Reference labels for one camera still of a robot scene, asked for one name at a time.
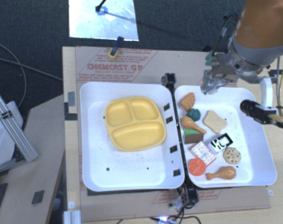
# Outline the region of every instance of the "yellow divided plate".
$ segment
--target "yellow divided plate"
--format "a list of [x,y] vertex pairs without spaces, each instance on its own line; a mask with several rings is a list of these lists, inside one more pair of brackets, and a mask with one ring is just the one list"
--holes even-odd
[[139,151],[161,144],[165,125],[156,104],[146,97],[111,102],[105,110],[106,126],[113,144],[123,151]]

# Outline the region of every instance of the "black carpet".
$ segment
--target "black carpet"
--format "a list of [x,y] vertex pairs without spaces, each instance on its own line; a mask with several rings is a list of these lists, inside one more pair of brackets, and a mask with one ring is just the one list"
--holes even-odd
[[[134,0],[139,42],[125,48],[201,51],[214,46],[229,11],[240,12],[245,0]],[[68,0],[0,0],[0,43],[20,63],[62,77],[63,46],[112,47],[114,41],[69,37]],[[219,46],[224,51],[226,42]],[[0,58],[14,59],[2,48]],[[63,93],[61,81],[25,69],[29,109]],[[24,89],[21,69],[0,62],[0,94],[19,103]]]

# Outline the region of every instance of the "red tomato slice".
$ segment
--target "red tomato slice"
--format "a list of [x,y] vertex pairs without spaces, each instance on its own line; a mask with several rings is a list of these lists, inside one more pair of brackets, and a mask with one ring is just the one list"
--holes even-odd
[[206,171],[206,164],[200,158],[192,159],[188,163],[188,171],[191,175],[200,176]]

